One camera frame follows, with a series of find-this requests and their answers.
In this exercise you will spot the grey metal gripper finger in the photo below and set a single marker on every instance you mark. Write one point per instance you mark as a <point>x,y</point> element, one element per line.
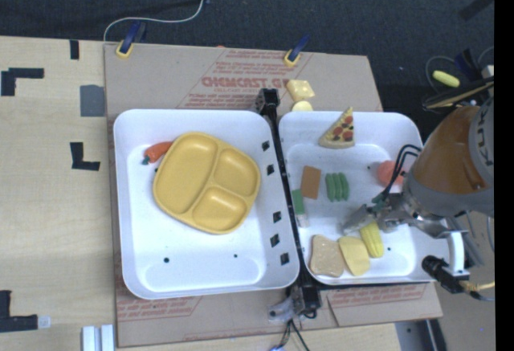
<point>388,225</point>
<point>358,219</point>

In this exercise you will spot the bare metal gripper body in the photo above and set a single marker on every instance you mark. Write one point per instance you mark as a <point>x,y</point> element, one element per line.
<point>395,208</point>

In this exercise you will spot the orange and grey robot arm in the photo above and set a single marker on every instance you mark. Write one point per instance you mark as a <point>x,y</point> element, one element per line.
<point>445,164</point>

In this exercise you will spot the yellow corn cob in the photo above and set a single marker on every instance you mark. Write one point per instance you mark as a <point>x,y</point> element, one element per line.
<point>372,241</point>

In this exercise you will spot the orange round fruit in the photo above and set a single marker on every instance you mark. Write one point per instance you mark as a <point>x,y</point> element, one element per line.
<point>386,172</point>

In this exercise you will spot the green bean pods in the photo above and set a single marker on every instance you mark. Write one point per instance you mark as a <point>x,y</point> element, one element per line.
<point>337,186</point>

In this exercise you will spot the yellow oval slice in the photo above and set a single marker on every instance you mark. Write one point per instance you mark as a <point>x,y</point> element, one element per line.
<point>354,257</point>

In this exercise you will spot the tan bread slice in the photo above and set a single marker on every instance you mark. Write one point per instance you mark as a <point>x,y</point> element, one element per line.
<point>326,257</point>

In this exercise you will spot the brown rectangular biscuit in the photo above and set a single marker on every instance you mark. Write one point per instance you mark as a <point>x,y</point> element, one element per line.
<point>311,182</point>

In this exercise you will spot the green and white block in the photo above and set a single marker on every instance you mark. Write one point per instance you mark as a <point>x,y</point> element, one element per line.
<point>299,202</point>

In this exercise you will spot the white plastic tray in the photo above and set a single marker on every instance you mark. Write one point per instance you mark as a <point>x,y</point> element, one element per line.
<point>361,156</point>
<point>201,261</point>

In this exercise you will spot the pizza slice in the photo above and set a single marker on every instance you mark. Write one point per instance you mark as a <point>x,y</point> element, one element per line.
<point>341,132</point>

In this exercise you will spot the thin black rod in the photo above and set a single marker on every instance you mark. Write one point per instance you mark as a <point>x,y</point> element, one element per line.
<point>283,164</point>

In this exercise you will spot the pale yellow round piece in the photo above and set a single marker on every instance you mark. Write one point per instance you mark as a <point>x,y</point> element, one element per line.
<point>302,106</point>

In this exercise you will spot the yellow oblong toy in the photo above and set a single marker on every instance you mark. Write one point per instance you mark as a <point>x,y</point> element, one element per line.
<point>445,78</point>

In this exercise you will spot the yellow cheese block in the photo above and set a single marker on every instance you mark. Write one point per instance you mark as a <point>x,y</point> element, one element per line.
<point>300,88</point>

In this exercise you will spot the yellow divided plate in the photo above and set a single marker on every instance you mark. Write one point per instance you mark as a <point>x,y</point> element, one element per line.
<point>201,180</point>

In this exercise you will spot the orange carrot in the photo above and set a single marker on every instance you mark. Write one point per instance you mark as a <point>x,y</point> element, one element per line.
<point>158,150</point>

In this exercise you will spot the brown cardboard board red print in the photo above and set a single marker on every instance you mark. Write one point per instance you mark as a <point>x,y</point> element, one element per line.
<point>160,76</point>

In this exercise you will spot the black cylinder on white bracket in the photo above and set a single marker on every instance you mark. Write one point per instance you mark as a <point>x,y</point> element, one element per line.
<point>457,251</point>

